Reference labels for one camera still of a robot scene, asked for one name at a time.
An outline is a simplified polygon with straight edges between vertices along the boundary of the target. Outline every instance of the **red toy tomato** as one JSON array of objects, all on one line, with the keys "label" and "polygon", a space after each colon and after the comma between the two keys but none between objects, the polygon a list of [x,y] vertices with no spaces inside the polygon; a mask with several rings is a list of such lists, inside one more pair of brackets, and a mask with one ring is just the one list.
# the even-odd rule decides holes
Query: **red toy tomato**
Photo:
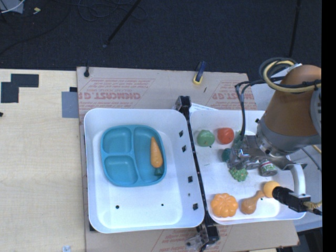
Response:
[{"label": "red toy tomato", "polygon": [[235,132],[231,128],[220,128],[217,137],[220,143],[230,144],[235,138]]}]

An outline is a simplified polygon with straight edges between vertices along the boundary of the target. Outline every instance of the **white tray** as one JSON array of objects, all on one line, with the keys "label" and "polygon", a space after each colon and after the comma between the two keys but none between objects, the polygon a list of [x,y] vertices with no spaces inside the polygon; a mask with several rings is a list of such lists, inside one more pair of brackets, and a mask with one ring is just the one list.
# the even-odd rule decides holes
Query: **white tray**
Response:
[{"label": "white tray", "polygon": [[[246,111],[246,135],[256,133],[255,120],[260,119],[263,114],[263,111]],[[220,144],[216,130],[229,127],[238,132],[242,128],[242,119],[242,112],[239,110],[197,110],[190,117],[196,155],[211,218],[223,225],[302,218],[305,212],[297,213],[277,200],[266,197],[258,200],[257,209],[253,214],[246,215],[240,211],[242,200],[255,196],[258,190],[262,190],[263,184],[270,180],[277,181],[281,186],[295,192],[299,190],[304,193],[306,190],[304,173],[300,165],[296,165],[291,171],[278,169],[278,173],[271,177],[262,177],[258,169],[254,169],[248,170],[248,176],[243,182],[233,179],[227,164],[222,161],[221,157],[223,149],[230,148],[232,144]],[[211,148],[197,145],[197,135],[201,130],[209,130],[215,134],[216,140]],[[237,199],[239,208],[235,216],[219,218],[213,214],[210,203],[217,193],[228,193]]]},{"label": "white tray", "polygon": [[[102,134],[110,127],[130,124],[147,125],[160,134],[167,172],[159,183],[120,187],[104,174]],[[84,128],[89,220],[93,228],[101,233],[119,233],[196,227],[203,221],[201,190],[187,122],[181,113],[169,109],[92,109],[85,115]]]}]

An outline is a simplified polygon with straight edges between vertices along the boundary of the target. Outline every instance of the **black pole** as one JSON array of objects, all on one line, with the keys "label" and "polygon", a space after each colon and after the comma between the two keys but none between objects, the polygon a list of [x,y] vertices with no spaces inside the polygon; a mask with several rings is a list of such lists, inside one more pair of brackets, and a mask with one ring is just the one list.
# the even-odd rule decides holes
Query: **black pole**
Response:
[{"label": "black pole", "polygon": [[117,28],[114,30],[114,32],[112,33],[112,35],[110,35],[109,39],[107,39],[107,41],[105,42],[105,44],[103,45],[104,48],[106,48],[111,40],[113,39],[113,37],[117,34],[117,32],[120,30],[120,28],[123,26],[123,24],[126,22],[126,20],[131,16],[131,14],[133,13],[133,11],[135,10],[135,8],[138,6],[138,4],[140,3],[141,0],[137,0],[134,5],[132,6],[132,8],[130,9],[130,11],[127,12],[126,16],[124,17],[124,19],[121,21],[121,23],[117,26]]},{"label": "black pole", "polygon": [[289,58],[291,58],[292,54],[293,54],[293,47],[294,47],[294,43],[295,43],[296,30],[297,30],[297,27],[298,27],[298,18],[299,18],[300,9],[301,9],[301,0],[297,0],[293,34],[292,34],[292,41],[291,41],[290,49],[289,49]]}]

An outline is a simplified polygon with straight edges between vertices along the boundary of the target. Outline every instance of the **blue divided plate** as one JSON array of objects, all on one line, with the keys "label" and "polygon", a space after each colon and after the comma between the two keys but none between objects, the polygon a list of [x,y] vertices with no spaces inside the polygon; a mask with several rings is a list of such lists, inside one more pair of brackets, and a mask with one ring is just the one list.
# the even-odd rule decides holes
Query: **blue divided plate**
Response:
[{"label": "blue divided plate", "polygon": [[[151,165],[151,139],[161,150],[162,175],[155,175]],[[123,125],[107,129],[100,142],[102,165],[108,180],[116,186],[148,186],[161,181],[166,174],[166,157],[158,132],[144,125]]]}]

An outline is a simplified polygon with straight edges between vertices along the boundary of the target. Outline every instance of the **orange carrot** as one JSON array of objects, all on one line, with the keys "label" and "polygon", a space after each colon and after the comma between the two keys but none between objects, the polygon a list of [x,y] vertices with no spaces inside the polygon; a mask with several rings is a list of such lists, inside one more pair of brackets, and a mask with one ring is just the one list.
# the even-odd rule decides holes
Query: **orange carrot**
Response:
[{"label": "orange carrot", "polygon": [[163,163],[162,154],[155,138],[151,139],[151,164],[155,168],[161,167]]}]

